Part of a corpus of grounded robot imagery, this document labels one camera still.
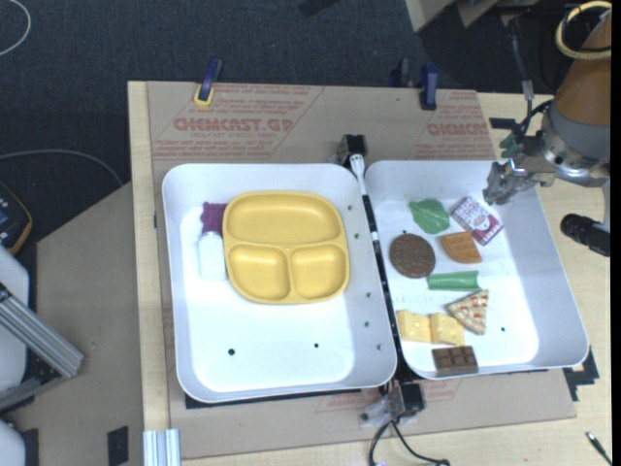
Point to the green lettuce leaf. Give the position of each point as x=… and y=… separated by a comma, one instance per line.
x=429, y=215

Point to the white plastic tray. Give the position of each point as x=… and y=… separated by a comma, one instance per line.
x=271, y=347
x=524, y=289

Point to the purple grapes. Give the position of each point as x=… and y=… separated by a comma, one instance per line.
x=212, y=215

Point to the red and white carton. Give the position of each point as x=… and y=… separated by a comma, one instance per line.
x=476, y=220

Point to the white bottle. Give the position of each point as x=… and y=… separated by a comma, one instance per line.
x=211, y=257

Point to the orange waffle piece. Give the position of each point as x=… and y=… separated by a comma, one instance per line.
x=461, y=248

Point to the brown round biscuit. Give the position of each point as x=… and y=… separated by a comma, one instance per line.
x=411, y=255

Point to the yellow divided plate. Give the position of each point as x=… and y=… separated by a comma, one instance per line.
x=286, y=241

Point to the yellow cheese wedge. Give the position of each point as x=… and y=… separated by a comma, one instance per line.
x=446, y=329
x=413, y=326

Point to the brown chocolate bar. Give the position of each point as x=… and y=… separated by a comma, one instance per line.
x=454, y=359

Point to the black cylinder on white bracket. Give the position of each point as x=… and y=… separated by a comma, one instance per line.
x=584, y=231

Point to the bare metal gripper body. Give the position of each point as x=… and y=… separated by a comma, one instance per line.
x=536, y=169

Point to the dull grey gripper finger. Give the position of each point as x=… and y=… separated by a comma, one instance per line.
x=495, y=185
x=516, y=188

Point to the thin black and white rod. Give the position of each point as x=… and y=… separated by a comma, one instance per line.
x=374, y=241

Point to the green celery stick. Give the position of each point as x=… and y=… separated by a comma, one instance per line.
x=453, y=281

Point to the brown cardboard board red print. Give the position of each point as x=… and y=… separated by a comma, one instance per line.
x=291, y=119

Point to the pizza slice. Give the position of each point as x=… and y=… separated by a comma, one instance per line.
x=470, y=311

